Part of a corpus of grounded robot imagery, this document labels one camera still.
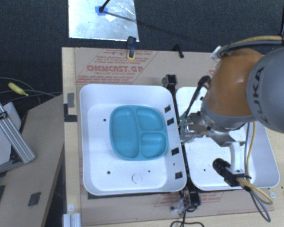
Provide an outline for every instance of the blue divided plate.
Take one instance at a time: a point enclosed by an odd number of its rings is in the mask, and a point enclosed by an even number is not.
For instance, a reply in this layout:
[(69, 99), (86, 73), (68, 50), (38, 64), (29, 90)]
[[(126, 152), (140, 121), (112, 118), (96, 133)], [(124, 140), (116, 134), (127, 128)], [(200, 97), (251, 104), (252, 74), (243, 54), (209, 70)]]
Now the blue divided plate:
[(152, 160), (163, 156), (168, 137), (161, 113), (150, 107), (117, 107), (110, 115), (110, 140), (114, 152), (126, 160)]

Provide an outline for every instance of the blue plate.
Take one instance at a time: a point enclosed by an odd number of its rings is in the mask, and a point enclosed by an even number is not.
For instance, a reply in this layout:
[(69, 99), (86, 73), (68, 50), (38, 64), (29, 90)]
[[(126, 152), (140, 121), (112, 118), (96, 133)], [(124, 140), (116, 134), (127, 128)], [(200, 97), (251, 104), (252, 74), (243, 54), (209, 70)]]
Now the blue plate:
[(110, 116), (109, 127), (113, 150), (123, 159), (157, 159), (167, 151), (165, 121), (154, 108), (136, 105), (118, 107)]

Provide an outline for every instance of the black carpet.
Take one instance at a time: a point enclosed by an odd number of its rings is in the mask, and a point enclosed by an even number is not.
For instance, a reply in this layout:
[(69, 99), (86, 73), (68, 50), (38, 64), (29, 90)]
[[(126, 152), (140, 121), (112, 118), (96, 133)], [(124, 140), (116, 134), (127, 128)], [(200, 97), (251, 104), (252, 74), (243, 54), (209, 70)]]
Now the black carpet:
[[(134, 0), (138, 49), (212, 52), (257, 35), (277, 35), (283, 0)], [(62, 47), (124, 48), (124, 42), (70, 39), (68, 0), (0, 0), (0, 77), (22, 80), (36, 90), (61, 92)], [(271, 48), (259, 48), (263, 53)], [(0, 92), (8, 90), (0, 79)], [(0, 95), (1, 102), (19, 96)], [(42, 96), (42, 101), (49, 97)], [(15, 101), (23, 116), (36, 98)]]

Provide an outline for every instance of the white tray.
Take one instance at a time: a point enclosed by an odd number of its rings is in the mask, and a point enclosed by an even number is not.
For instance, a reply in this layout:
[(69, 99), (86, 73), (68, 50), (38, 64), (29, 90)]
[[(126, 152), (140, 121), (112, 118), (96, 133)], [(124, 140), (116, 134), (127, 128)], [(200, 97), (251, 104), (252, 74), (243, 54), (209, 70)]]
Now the white tray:
[[(182, 87), (177, 91), (177, 104), (181, 115), (188, 107), (190, 99), (195, 91), (195, 87)], [(199, 97), (193, 104), (190, 113), (200, 110), (206, 90), (202, 88)], [(262, 124), (256, 122), (257, 130), (255, 134), (254, 146), (251, 151), (249, 162), (249, 174), (252, 177), (251, 183), (260, 188), (274, 187), (280, 180), (279, 171), (275, 162), (274, 154), (268, 140), (266, 130)], [(230, 135), (235, 140), (245, 140), (245, 125), (239, 130), (232, 131)], [(252, 135), (252, 125), (249, 131), (249, 142)], [(241, 187), (230, 187), (214, 169), (213, 161), (216, 158), (231, 162), (229, 147), (220, 147), (211, 138), (196, 138), (190, 143), (185, 143), (186, 156), (189, 165), (191, 179), (194, 185), (204, 191), (233, 190)], [(241, 147), (241, 169), (244, 169), (244, 146)]]
[[(167, 153), (154, 160), (132, 161), (118, 157), (109, 135), (112, 111), (123, 105), (157, 109), (165, 119)], [(86, 85), (80, 91), (83, 182), (93, 195), (179, 191), (186, 171), (171, 93), (159, 86)]]

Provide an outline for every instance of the silver sheet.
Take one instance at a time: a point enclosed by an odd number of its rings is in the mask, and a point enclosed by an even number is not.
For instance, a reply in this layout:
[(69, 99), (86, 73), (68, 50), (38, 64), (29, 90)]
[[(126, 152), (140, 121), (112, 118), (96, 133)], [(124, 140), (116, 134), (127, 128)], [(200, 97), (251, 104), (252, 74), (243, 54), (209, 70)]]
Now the silver sheet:
[(105, 15), (98, 15), (97, 6), (106, 0), (69, 0), (69, 37), (126, 41), (137, 38), (138, 28), (133, 0), (111, 0)]

